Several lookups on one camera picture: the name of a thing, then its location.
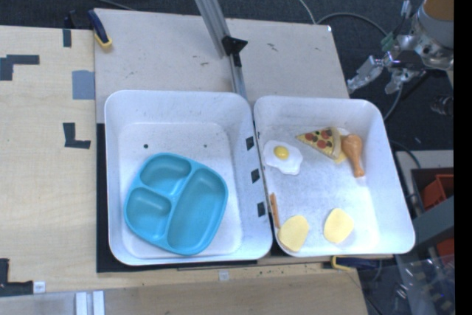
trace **wooden table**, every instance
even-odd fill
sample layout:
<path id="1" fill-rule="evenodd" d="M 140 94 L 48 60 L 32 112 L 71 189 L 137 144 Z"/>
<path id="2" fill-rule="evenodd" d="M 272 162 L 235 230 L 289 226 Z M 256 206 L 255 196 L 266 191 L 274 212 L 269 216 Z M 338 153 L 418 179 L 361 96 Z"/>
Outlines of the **wooden table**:
<path id="1" fill-rule="evenodd" d="M 232 21 L 229 25 L 254 29 L 252 21 Z M 293 25 L 287 33 L 295 30 L 312 38 L 311 31 L 316 35 L 319 28 L 326 28 L 311 27 Z M 172 314 L 179 313 L 177 310 L 194 314 L 228 310 L 230 314 L 230 310 L 240 313 L 249 308 L 259 314 L 286 314 L 288 308 L 294 314 L 297 309 L 322 309 L 325 314 L 347 309 L 350 314 L 366 313 L 356 272 L 323 269 L 320 261 L 324 258 L 301 261 L 267 257 L 256 266 L 96 273 L 96 112 L 100 108 L 93 99 L 74 98 L 72 73 L 97 72 L 99 82 L 103 70 L 95 66 L 97 48 L 92 32 L 72 30 L 71 46 L 66 42 L 68 33 L 60 29 L 0 27 L 0 58 L 39 57 L 39 64 L 14 63 L 12 80 L 0 80 L 0 257 L 10 259 L 10 282 L 44 281 L 48 293 L 107 289 L 107 308 L 116 305 L 122 309 L 113 310 L 113 314 L 129 314 L 123 310 L 124 302 L 152 308 L 157 300 L 165 301 L 169 311 L 173 308 Z M 328 85 L 337 89 L 334 97 L 347 97 L 332 37 L 324 39 L 321 44 L 329 49 L 323 54 L 334 62 L 330 70 L 339 73 L 338 79 L 331 78 Z M 263 43 L 275 52 L 270 41 Z M 256 53 L 248 50 L 246 58 L 242 53 L 243 63 L 250 54 Z M 326 62 L 315 60 L 313 69 L 320 64 Z M 251 78 L 249 83 L 257 81 L 256 76 L 248 72 L 245 75 Z M 254 84 L 247 86 L 249 94 L 260 95 Z M 97 100 L 101 88 L 105 87 L 97 84 Z M 319 94 L 319 87 L 313 86 L 313 91 Z M 75 124 L 76 140 L 91 141 L 89 148 L 65 147 L 63 124 L 68 122 Z M 220 282 L 221 272 L 228 282 Z M 136 290 L 141 304 L 134 297 Z M 166 295 L 154 295 L 157 292 Z M 219 299 L 207 300 L 210 292 L 218 293 Z M 38 300 L 34 296 L 21 303 L 28 306 Z M 6 306 L 14 299 L 2 301 Z M 198 311 L 189 310 L 196 308 L 190 306 L 197 306 Z"/>

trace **toy chicken leg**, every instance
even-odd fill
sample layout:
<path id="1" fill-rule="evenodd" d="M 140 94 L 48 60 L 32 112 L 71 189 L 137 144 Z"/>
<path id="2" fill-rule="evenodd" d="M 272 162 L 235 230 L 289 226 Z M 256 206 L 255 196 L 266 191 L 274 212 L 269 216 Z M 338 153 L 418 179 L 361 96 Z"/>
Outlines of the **toy chicken leg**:
<path id="1" fill-rule="evenodd" d="M 359 135 L 349 134 L 341 138 L 341 148 L 354 166 L 354 177 L 365 173 L 361 167 L 362 139 Z"/>

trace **yellow chip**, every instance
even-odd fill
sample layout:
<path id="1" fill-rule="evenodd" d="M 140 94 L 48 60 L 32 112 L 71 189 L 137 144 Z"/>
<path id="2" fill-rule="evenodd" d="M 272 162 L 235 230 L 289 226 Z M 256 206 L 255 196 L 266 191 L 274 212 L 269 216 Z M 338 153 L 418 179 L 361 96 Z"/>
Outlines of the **yellow chip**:
<path id="1" fill-rule="evenodd" d="M 302 215 L 290 217 L 277 232 L 279 242 L 292 252 L 298 252 L 308 236 L 310 226 Z"/>
<path id="2" fill-rule="evenodd" d="M 331 210 L 324 223 L 324 237 L 331 243 L 341 243 L 354 229 L 353 219 L 343 210 Z"/>

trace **pizza slice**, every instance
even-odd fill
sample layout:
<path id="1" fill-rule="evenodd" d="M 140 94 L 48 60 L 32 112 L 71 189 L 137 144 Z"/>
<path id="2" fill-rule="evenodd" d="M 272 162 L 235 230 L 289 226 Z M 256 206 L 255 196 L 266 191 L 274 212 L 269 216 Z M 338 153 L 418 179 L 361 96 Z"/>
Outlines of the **pizza slice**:
<path id="1" fill-rule="evenodd" d="M 341 134 L 333 126 L 297 135 L 296 138 L 310 145 L 333 160 L 341 154 Z"/>

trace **blue plate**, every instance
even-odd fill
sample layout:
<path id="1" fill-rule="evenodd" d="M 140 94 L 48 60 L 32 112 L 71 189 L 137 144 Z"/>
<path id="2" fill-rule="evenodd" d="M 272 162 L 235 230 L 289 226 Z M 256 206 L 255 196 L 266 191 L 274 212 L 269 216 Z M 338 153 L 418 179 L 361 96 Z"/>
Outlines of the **blue plate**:
<path id="1" fill-rule="evenodd" d="M 180 255 L 212 242 L 228 201 L 228 187 L 211 168 L 174 153 L 151 156 L 125 199 L 125 221 L 144 240 Z"/>

